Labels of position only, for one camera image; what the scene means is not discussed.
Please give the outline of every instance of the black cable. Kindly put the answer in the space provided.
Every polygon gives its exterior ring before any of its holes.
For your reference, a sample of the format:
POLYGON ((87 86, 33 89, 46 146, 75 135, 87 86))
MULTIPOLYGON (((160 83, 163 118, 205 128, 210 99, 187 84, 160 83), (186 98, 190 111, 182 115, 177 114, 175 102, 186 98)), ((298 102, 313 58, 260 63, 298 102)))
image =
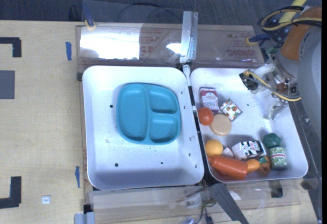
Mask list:
POLYGON ((322 27, 322 23, 314 20, 301 20, 296 23, 292 23, 292 25, 310 25, 310 26, 315 26, 315 27, 322 27))
POLYGON ((213 218, 211 218, 210 216, 208 216, 208 212, 206 210, 206 207, 205 207, 205 222, 207 224, 214 224, 213 218))
POLYGON ((204 208, 205 208, 205 206, 202 206, 202 207, 201 207, 200 217, 199 217, 199 219, 198 219, 196 222, 194 222, 194 224, 198 224, 198 223, 201 221, 201 219, 202 219, 202 217, 203 217, 203 211, 204 211, 204 208))
POLYGON ((118 14, 117 14, 117 17, 116 17, 116 22, 120 22, 121 21, 121 15, 124 13, 124 11, 128 10, 129 8, 133 7, 133 6, 147 6, 147 7, 153 7, 154 8, 154 12, 152 12, 148 17, 151 17, 153 16, 154 14, 158 13, 158 10, 163 10, 167 13, 169 13, 171 16, 173 16, 176 20, 179 21, 179 23, 182 23, 183 20, 177 16, 174 12, 172 12, 171 10, 169 9, 166 9, 162 6, 159 6, 159 5, 156 5, 156 4, 152 4, 152 3, 134 3, 134 4, 131 4, 131 5, 128 5, 126 6, 124 9, 122 9, 118 14))
MULTIPOLYGON (((287 6, 287 7, 284 7, 284 8, 281 8, 281 9, 278 9, 278 10, 275 10, 275 11, 273 11, 273 12, 278 12, 279 11, 279 13, 283 13, 283 10, 294 10, 294 11, 303 11, 303 9, 304 9, 304 7, 301 7, 301 6, 287 6)), ((258 21, 258 23, 257 23, 257 25, 259 26, 259 27, 261 27, 261 22, 267 17, 267 16, 269 16, 271 13, 273 13, 273 12, 270 12, 269 14, 267 14, 266 16, 264 16, 262 19, 260 19, 259 21, 258 21)))

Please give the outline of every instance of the orange toy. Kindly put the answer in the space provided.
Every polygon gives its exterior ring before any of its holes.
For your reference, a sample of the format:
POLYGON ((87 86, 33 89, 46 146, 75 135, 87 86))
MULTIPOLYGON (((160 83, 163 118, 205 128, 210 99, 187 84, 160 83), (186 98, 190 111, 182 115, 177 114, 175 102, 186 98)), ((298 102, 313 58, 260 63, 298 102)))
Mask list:
POLYGON ((221 155, 208 157, 211 166, 229 176, 242 180, 247 174, 247 163, 236 159, 227 158, 221 155))
POLYGON ((199 108, 198 117, 200 123, 204 126, 208 126, 214 121, 214 113, 208 107, 199 108))

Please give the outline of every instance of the blue plate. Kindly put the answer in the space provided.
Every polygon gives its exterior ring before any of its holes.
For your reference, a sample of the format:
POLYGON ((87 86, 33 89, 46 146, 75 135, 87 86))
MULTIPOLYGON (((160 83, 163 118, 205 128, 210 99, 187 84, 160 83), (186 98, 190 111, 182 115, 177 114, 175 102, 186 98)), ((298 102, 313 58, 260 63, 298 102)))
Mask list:
POLYGON ((129 83, 118 94, 116 122, 119 134, 138 144, 162 145, 180 133, 180 109, 169 89, 146 83, 129 83))

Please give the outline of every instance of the wooden board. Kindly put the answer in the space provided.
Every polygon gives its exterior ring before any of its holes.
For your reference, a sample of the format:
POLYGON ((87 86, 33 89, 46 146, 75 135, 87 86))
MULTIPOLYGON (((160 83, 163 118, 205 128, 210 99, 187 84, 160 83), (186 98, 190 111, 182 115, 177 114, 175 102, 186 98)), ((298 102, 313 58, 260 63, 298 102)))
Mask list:
MULTIPOLYGON (((83 211, 86 150, 82 147, 84 123, 80 82, 76 79, 78 25, 0 21, 1 37, 19 37, 22 41, 21 58, 12 57, 8 44, 0 44, 0 70, 15 71, 15 99, 0 99, 0 198, 9 196, 11 176, 22 178, 21 204, 0 209, 0 223, 74 223, 74 214, 83 211), (71 43, 72 60, 67 58, 66 42, 71 43), (76 166, 80 170, 80 188, 76 166), (44 195, 50 195, 50 204, 42 204, 44 195)), ((284 203, 280 205, 283 207, 267 208, 270 204, 263 200, 254 209, 243 205, 243 213, 250 223, 315 223, 308 193, 301 188, 294 192, 296 196, 288 206, 284 203)), ((220 210, 212 212, 215 223, 239 223, 230 221, 220 210)), ((134 223, 176 224, 182 219, 134 223)))

